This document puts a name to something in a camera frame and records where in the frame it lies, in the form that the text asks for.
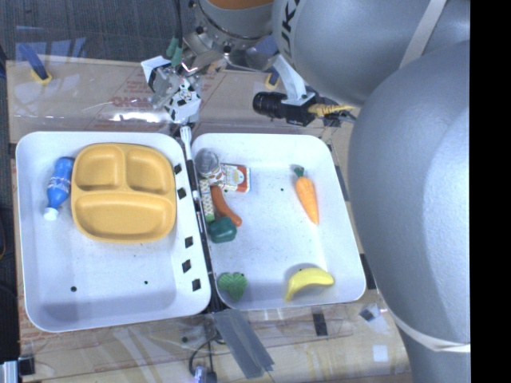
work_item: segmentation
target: white band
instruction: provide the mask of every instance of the white band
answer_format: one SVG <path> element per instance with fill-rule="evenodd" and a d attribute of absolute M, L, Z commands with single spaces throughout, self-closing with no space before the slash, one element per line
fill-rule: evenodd
<path fill-rule="evenodd" d="M 416 342 L 425 346 L 434 352 L 455 352 L 455 353 L 470 353 L 470 343 L 456 343 L 444 341 L 443 339 L 433 338 L 432 336 L 423 334 L 408 326 L 403 320 L 398 318 L 394 312 L 389 309 L 389 313 L 394 318 L 394 322 L 405 334 L 410 336 Z"/>
<path fill-rule="evenodd" d="M 446 3 L 447 0 L 430 0 L 430 4 L 418 23 L 399 68 L 422 56 Z"/>

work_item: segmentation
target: bottle cap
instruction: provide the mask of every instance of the bottle cap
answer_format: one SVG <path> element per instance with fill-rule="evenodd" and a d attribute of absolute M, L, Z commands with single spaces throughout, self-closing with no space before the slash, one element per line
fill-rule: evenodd
<path fill-rule="evenodd" d="M 57 219 L 58 210 L 53 207 L 47 207 L 47 208 L 45 208 L 44 216 L 45 216 L 45 219 L 47 219 L 48 221 L 54 221 Z"/>

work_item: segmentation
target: yellow toy banana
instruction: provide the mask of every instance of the yellow toy banana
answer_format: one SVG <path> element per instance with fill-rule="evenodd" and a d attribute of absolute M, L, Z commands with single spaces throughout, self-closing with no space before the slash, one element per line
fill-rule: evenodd
<path fill-rule="evenodd" d="M 293 295 L 299 290 L 303 289 L 305 286 L 329 286 L 333 285 L 334 282 L 334 277 L 332 277 L 328 272 L 322 270 L 321 268 L 303 268 L 302 270 L 299 270 L 293 274 L 293 276 L 289 279 L 285 299 L 286 301 L 291 300 Z"/>

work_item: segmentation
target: black hole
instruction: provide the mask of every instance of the black hole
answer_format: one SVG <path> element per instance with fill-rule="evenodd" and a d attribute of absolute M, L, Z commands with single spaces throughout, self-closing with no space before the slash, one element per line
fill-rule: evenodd
<path fill-rule="evenodd" d="M 192 264 L 190 263 L 190 260 L 187 259 L 184 263 L 181 264 L 183 267 L 183 272 L 186 273 L 190 268 L 192 268 Z"/>
<path fill-rule="evenodd" d="M 194 279 L 192 281 L 192 290 L 199 290 L 200 289 L 200 279 Z"/>

